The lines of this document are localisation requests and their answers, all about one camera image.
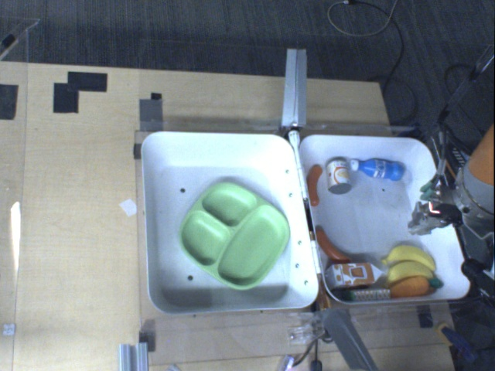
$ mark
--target soup can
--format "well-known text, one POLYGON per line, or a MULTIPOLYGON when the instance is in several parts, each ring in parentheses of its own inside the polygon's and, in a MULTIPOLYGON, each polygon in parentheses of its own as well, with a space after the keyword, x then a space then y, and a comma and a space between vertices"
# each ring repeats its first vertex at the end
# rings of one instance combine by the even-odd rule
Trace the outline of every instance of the soup can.
POLYGON ((334 158, 326 165, 326 180, 328 190, 333 194, 345 194, 350 191, 352 185, 344 158, 334 158))

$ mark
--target black square marker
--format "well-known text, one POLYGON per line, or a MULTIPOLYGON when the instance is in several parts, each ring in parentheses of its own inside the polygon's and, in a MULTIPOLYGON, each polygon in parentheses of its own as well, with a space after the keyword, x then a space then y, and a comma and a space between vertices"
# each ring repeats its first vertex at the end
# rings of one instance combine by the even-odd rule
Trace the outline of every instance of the black square marker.
POLYGON ((55 83, 53 88, 54 113, 78 113, 79 93, 69 90, 66 83, 55 83))
POLYGON ((90 92, 107 92, 106 73, 69 72, 69 90, 87 90, 90 92))
POLYGON ((17 85, 0 84, 0 120, 13 120, 17 108, 17 85))

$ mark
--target sausage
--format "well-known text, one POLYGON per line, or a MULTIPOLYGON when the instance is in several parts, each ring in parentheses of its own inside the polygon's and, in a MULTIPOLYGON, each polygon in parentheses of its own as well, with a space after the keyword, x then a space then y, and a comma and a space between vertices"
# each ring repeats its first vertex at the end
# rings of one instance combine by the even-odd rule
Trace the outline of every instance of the sausage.
POLYGON ((334 264, 346 264, 350 262, 350 258, 345 254, 340 253, 339 250, 333 246, 332 242, 330 242, 330 239, 328 239, 328 236, 325 234, 325 231, 321 228, 316 228, 316 241, 323 250, 323 253, 325 253, 334 264))
POLYGON ((318 184, 318 179, 322 175, 322 173, 323 168, 320 165, 313 165, 312 168, 309 170, 308 177, 306 177, 306 181, 308 182, 308 193, 311 206, 319 205, 316 184, 318 184))

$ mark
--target green plate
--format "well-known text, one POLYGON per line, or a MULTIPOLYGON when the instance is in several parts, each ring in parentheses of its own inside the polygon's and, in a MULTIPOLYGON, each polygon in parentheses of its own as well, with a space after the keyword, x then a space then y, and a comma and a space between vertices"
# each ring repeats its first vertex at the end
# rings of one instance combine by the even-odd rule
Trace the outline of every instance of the green plate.
POLYGON ((180 227, 180 244, 206 272, 231 288, 261 283, 288 243, 285 216, 231 182, 211 186, 180 227))

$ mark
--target white paper scrap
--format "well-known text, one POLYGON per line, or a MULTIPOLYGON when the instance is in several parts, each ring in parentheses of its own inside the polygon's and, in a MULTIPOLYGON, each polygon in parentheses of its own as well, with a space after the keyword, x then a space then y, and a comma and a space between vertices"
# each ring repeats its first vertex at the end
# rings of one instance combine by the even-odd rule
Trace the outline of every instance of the white paper scrap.
POLYGON ((138 207, 132 199, 119 203, 119 206, 125 211, 127 217, 134 216, 138 212, 138 207))
POLYGON ((15 324, 7 324, 3 325, 3 335, 4 336, 12 336, 15 334, 15 324))

